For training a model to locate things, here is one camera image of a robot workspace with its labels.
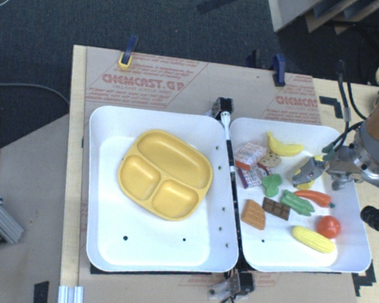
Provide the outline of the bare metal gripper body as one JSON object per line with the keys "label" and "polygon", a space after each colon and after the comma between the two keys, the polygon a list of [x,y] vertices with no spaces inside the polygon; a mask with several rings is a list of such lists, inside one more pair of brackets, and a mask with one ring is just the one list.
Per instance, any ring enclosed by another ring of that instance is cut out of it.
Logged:
{"label": "bare metal gripper body", "polygon": [[325,170],[340,183],[367,182],[379,188],[379,163],[362,147],[342,146],[325,162]]}

